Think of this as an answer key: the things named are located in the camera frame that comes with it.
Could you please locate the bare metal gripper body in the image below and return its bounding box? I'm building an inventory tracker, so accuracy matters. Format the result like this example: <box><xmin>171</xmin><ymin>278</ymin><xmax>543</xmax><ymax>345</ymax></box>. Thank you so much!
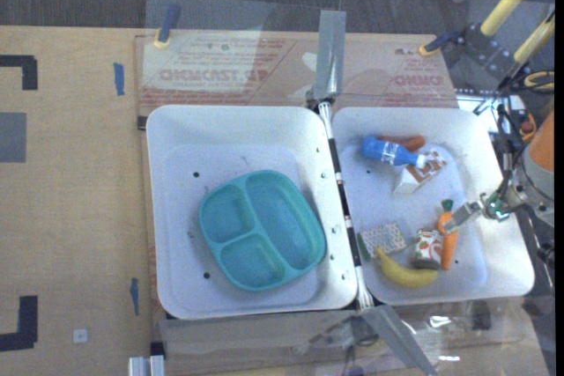
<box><xmin>479</xmin><ymin>182</ymin><xmax>530</xmax><ymax>221</ymax></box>

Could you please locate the orange carrot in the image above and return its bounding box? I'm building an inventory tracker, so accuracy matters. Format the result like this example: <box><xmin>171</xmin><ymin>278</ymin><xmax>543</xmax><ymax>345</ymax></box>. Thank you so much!
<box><xmin>436</xmin><ymin>198</ymin><xmax>460</xmax><ymax>272</ymax></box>

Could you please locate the white carton orange print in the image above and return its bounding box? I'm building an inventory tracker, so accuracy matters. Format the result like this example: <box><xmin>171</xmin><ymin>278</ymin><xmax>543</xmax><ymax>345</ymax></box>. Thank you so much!
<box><xmin>392</xmin><ymin>147</ymin><xmax>449</xmax><ymax>196</ymax></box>

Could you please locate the white plastic tray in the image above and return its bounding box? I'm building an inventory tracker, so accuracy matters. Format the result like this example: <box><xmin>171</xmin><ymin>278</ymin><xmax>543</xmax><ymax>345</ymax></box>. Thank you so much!
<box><xmin>330</xmin><ymin>106</ymin><xmax>536</xmax><ymax>307</ymax></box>
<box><xmin>145</xmin><ymin>104</ymin><xmax>359</xmax><ymax>321</ymax></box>

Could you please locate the patterned packet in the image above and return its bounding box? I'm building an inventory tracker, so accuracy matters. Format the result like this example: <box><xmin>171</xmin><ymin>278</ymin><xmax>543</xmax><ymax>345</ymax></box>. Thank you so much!
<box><xmin>357</xmin><ymin>221</ymin><xmax>409</xmax><ymax>262</ymax></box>

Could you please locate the yellow banana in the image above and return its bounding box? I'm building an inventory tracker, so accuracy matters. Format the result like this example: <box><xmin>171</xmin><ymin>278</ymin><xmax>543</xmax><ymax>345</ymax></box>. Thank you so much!
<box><xmin>374</xmin><ymin>247</ymin><xmax>440</xmax><ymax>290</ymax></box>

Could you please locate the orange sausage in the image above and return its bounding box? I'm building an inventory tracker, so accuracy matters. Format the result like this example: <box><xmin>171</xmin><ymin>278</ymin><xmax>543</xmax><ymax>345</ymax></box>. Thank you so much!
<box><xmin>378</xmin><ymin>135</ymin><xmax>427</xmax><ymax>151</ymax></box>

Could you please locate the blue bottle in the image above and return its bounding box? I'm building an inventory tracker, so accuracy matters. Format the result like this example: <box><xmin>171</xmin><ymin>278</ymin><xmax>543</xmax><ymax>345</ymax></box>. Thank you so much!
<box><xmin>360</xmin><ymin>135</ymin><xmax>427</xmax><ymax>169</ymax></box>

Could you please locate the green divided plate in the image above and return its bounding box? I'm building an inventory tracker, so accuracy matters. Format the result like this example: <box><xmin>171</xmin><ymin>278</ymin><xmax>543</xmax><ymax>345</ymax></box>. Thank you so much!
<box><xmin>197</xmin><ymin>169</ymin><xmax>328</xmax><ymax>292</ymax></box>

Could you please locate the brown cardboard board red print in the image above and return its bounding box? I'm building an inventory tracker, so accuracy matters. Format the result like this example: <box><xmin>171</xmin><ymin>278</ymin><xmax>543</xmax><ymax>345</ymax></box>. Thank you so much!
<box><xmin>134</xmin><ymin>33</ymin><xmax>544</xmax><ymax>366</ymax></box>

